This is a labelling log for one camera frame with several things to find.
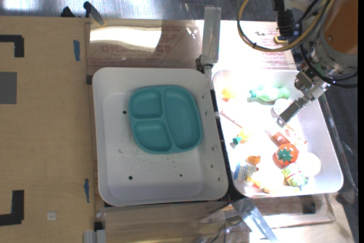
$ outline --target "teal divided plate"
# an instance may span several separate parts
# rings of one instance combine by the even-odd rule
[[[176,85],[137,89],[128,103],[137,145],[153,154],[191,150],[202,139],[201,117],[189,91]]]

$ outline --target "yellow cable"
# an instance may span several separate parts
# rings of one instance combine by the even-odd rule
[[[245,0],[243,2],[243,4],[241,5],[240,9],[239,9],[239,22],[238,22],[238,27],[239,27],[239,23],[240,23],[240,19],[241,16],[243,14],[243,11],[245,9],[245,6],[247,5],[249,0]],[[321,10],[319,15],[317,15],[314,19],[314,21],[309,25],[309,27],[307,28],[307,30],[304,31],[304,33],[302,35],[300,35],[295,41],[293,41],[292,43],[290,43],[287,46],[284,46],[282,48],[278,48],[278,49],[268,49],[268,48],[264,48],[261,47],[259,45],[256,44],[252,44],[250,43],[248,40],[245,39],[244,35],[240,32],[240,30],[238,30],[240,37],[242,38],[242,40],[244,41],[244,43],[246,43],[249,47],[261,51],[261,52],[283,52],[283,51],[287,51],[291,48],[293,48],[294,46],[298,45],[304,38],[306,38],[306,36],[310,33],[310,31],[314,28],[314,26],[316,25],[316,23],[319,21],[321,14],[323,14],[324,11]]]

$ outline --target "white tray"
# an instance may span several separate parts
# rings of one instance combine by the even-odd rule
[[[295,76],[298,71],[292,70],[220,70],[213,76],[213,84],[217,96],[217,104],[219,111],[224,109],[226,102],[219,98],[221,91],[230,87],[233,91],[247,97],[249,90],[255,87],[287,87],[290,91],[289,100],[293,101],[302,96],[302,93],[294,86]],[[234,175],[237,163],[244,161],[248,155],[260,155],[261,163],[259,171],[266,171],[271,174],[273,171],[279,170],[272,160],[272,155],[276,151],[277,146],[269,139],[266,130],[279,126],[272,117],[272,105],[260,104],[256,101],[248,102],[248,99],[242,98],[239,102],[239,108],[242,114],[239,117],[242,121],[249,124],[255,124],[255,132],[251,138],[244,144],[238,144],[236,147],[231,143],[233,138],[239,132],[239,127],[231,120],[223,115],[221,117],[222,131],[229,156],[231,173]],[[298,192],[276,192],[264,193],[256,192],[256,188],[247,185],[244,182],[234,180],[236,189],[243,195],[249,197],[260,196],[294,196],[294,195],[310,195],[318,193],[333,193],[340,190],[343,184],[342,171],[330,138],[328,128],[318,100],[314,100],[296,116],[294,116],[289,124],[295,129],[299,136],[303,137],[307,142],[307,148],[302,149],[314,153],[321,160],[321,170],[313,177],[308,179],[308,183],[304,185]]]
[[[215,200],[228,190],[208,81],[192,69],[103,68],[92,80],[98,187],[113,206]],[[200,111],[203,138],[193,150],[150,154],[134,141],[127,113],[140,87],[179,85]]]

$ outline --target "red toy tomato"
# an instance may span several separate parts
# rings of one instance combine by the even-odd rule
[[[290,143],[280,145],[275,153],[277,162],[282,166],[296,162],[298,154],[299,150]]]

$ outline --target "blue tape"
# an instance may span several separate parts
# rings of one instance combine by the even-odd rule
[[[75,53],[75,59],[76,61],[81,61],[80,59],[80,42],[78,40],[73,40],[73,52]]]
[[[89,180],[87,178],[85,178],[84,190],[85,190],[85,194],[86,194],[87,203],[89,203],[90,202],[90,188],[89,188]]]

